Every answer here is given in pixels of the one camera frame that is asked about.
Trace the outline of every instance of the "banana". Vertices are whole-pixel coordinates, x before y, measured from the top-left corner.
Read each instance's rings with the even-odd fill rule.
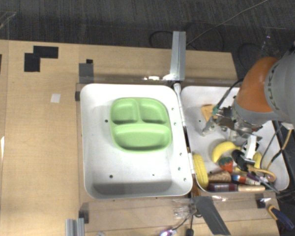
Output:
[[[260,162],[261,162],[262,155],[259,152],[256,152],[252,157],[252,160],[255,161],[255,168],[260,169]]]
[[[212,161],[216,163],[222,154],[229,150],[240,149],[232,142],[222,142],[218,146],[216,146],[212,152]]]
[[[195,166],[197,181],[202,188],[207,188],[208,178],[205,163],[199,154],[193,154],[192,158]]]

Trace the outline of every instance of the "metal bracket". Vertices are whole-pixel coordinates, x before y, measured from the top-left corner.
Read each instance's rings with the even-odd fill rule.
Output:
[[[170,74],[163,77],[163,80],[183,81],[185,79],[186,63],[186,32],[173,32],[172,60]]]
[[[65,236],[85,236],[84,219],[67,219],[65,222]]]

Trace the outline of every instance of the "green plate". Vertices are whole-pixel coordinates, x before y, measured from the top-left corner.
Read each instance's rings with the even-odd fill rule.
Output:
[[[110,128],[114,144],[123,151],[158,151],[172,142],[166,107],[151,98],[115,100],[110,111]]]

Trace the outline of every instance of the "white sticker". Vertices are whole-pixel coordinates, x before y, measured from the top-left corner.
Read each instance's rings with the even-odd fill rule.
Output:
[[[60,93],[53,93],[53,95],[51,96],[51,103],[60,103]]]

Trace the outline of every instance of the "wooden surface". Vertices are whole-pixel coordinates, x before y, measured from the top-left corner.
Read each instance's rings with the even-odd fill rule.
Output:
[[[2,54],[8,55],[8,62],[6,57],[2,66],[8,69],[3,69],[0,75],[0,98],[6,95],[6,101],[0,101],[0,125],[4,127],[0,138],[5,135],[0,236],[63,236],[65,220],[76,219],[80,207],[74,98],[78,64],[92,59],[95,75],[164,76],[169,73],[171,51],[20,41],[1,43],[8,46],[0,46]],[[24,53],[32,53],[34,45],[58,46],[59,58],[41,59],[39,73],[25,73]],[[232,57],[226,53],[187,51],[186,76],[236,80]],[[51,103],[53,93],[61,94],[60,103]],[[219,205],[233,235],[243,235],[243,230],[245,235],[278,235],[274,220],[264,209],[257,211],[253,203],[248,202],[249,207],[244,204],[245,201],[241,201],[244,207],[233,204],[233,211]],[[96,201],[89,205],[92,211],[100,213],[97,216],[101,220],[93,222],[100,226],[94,230],[105,230],[107,236],[157,235],[178,222],[173,218],[169,199],[158,199],[156,203],[149,199]],[[126,215],[121,224],[116,211]],[[142,214],[145,221],[133,223],[134,211]],[[261,219],[251,219],[250,214],[254,212],[259,212]],[[195,221],[194,229],[195,235],[210,235],[203,219]]]

